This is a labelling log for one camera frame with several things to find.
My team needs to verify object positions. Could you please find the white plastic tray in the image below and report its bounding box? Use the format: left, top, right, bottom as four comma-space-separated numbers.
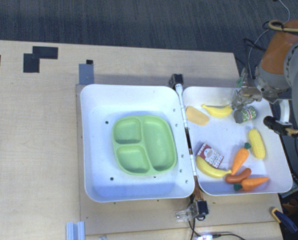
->
182, 85, 294, 197
79, 83, 196, 203

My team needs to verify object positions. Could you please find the brown sausage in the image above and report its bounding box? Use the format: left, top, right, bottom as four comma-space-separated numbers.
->
225, 168, 252, 184

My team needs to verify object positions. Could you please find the green and white can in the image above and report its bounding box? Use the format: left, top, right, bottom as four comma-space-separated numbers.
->
233, 105, 258, 124

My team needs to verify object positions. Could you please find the yellow corn cob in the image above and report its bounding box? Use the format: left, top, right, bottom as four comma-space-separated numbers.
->
248, 128, 266, 160

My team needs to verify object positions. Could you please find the yellow bread slice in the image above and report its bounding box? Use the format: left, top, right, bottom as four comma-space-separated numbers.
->
185, 105, 210, 127

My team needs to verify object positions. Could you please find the yellow banana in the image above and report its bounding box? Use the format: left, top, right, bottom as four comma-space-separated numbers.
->
201, 103, 234, 118
195, 155, 232, 179

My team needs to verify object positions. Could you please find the thin black and white rod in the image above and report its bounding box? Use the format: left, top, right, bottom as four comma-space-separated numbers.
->
174, 83, 204, 205

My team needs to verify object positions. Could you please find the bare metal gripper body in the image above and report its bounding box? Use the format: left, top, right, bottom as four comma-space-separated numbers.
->
238, 68, 289, 105

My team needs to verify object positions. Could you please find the black block with thin wires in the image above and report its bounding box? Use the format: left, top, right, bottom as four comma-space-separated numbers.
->
196, 200, 210, 217
169, 73, 184, 88

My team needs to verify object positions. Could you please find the green divided plate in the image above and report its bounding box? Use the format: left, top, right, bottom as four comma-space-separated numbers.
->
111, 114, 178, 176

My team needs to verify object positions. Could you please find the red and white carton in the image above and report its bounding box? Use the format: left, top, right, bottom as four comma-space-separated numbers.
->
196, 143, 225, 170

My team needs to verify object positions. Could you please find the orange carrot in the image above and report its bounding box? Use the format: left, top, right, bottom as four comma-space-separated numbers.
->
230, 142, 252, 176
233, 176, 269, 192

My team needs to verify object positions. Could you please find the black cylinder on white bracket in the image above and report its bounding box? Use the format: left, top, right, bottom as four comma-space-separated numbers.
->
263, 98, 296, 137

